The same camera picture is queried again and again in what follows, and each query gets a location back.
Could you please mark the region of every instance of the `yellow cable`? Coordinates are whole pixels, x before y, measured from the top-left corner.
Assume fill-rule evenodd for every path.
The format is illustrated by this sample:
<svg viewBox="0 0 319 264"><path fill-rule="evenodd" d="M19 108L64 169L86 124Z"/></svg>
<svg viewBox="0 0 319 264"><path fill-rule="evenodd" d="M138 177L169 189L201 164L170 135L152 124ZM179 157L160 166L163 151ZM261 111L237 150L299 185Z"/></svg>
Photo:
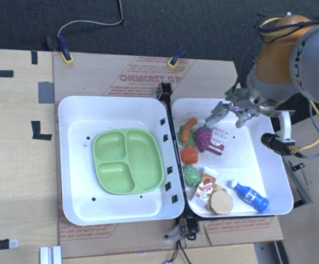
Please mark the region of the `yellow cable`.
<svg viewBox="0 0 319 264"><path fill-rule="evenodd" d="M316 107L315 103L312 102L311 100L309 100L309 103L311 104L313 110L316 112L318 118L319 118L319 110L318 108ZM288 149L291 150L291 152L295 153L295 152L301 152L301 151L304 151L304 150L307 150L307 149L310 149L314 146L316 146L317 144L319 143L319 136L318 138L316 139L315 142L307 145L307 146L304 146L304 147L298 147L298 146L289 146Z"/></svg>
<svg viewBox="0 0 319 264"><path fill-rule="evenodd" d="M269 18L269 19L265 20L265 21L261 24L261 26L264 26L264 25L266 25L266 24L269 24L269 23L271 23L272 21L281 20L281 19L282 19L281 16L276 16L276 17L274 17L274 18Z"/></svg>

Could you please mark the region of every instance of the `toy tomato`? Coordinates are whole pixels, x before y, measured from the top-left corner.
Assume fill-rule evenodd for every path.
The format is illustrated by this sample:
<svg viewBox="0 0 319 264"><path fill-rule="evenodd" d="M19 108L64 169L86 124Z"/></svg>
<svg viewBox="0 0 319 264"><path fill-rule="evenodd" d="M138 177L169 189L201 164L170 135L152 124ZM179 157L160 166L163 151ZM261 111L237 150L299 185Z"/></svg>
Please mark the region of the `toy tomato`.
<svg viewBox="0 0 319 264"><path fill-rule="evenodd" d="M180 152L180 157L184 163L193 164L199 161L199 155L197 154L197 151L195 150L193 145L186 146Z"/></svg>

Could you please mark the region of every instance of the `toy water bottle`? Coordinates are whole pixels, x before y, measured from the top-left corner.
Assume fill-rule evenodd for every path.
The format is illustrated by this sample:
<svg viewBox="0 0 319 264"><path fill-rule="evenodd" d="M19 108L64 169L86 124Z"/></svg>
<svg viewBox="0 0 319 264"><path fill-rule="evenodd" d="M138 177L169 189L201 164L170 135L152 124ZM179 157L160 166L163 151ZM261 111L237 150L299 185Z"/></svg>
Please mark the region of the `toy water bottle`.
<svg viewBox="0 0 319 264"><path fill-rule="evenodd" d="M264 211L270 203L267 198L261 196L257 191L251 187L240 185L236 180L231 182L230 187L238 192L242 200L260 212Z"/></svg>

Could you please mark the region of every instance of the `green divided plate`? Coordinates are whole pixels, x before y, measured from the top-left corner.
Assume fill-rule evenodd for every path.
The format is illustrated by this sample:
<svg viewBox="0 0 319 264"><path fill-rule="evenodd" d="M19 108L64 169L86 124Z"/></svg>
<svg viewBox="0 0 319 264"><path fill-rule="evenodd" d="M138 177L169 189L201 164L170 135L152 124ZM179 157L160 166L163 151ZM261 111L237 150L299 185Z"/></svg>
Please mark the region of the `green divided plate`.
<svg viewBox="0 0 319 264"><path fill-rule="evenodd" d="M98 182L111 194L145 193L164 180L156 139L141 129L98 134L93 141L93 161Z"/></svg>

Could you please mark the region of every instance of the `black carpet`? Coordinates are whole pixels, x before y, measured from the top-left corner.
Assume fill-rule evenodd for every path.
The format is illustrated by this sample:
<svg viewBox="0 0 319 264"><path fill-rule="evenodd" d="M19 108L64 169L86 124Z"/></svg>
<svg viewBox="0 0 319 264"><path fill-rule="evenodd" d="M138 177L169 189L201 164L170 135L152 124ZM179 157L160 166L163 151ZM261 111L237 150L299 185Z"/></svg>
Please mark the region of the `black carpet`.
<svg viewBox="0 0 319 264"><path fill-rule="evenodd" d="M121 2L122 25L66 27L62 35L70 51L169 57L184 45L185 58L233 61L239 69L244 55L257 56L262 47L254 30L257 15L291 12L319 19L319 0ZM0 48L42 50L42 40L50 36L50 47L57 49L58 30L73 20L114 23L119 20L117 1L0 0Z"/></svg>

